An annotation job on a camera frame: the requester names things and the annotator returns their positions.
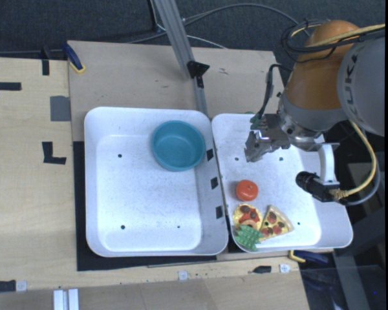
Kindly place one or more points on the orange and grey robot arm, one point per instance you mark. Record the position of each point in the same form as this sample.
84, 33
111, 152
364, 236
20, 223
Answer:
313, 86

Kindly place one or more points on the round toy pizza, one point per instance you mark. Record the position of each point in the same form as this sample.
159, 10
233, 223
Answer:
245, 213

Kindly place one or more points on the blue bowl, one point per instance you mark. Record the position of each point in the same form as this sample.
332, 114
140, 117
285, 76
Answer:
178, 145

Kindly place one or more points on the white plastic tray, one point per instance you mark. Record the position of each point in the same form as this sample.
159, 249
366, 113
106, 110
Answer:
278, 179
142, 192

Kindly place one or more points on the red tomato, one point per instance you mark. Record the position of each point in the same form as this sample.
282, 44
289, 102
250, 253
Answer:
246, 190

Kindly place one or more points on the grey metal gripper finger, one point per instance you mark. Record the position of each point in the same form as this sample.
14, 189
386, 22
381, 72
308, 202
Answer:
265, 148
251, 148

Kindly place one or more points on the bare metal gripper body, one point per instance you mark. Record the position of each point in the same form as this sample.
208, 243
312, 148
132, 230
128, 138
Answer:
276, 132

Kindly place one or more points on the black cylinder on white bracket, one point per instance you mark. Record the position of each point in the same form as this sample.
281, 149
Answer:
323, 186

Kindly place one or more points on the toy pizza slice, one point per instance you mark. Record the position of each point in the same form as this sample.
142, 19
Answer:
274, 222

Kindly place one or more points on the pale wood board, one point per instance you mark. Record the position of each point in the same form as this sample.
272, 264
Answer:
132, 76

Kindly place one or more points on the green pea pods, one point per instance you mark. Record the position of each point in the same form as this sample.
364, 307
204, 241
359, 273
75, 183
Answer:
247, 237

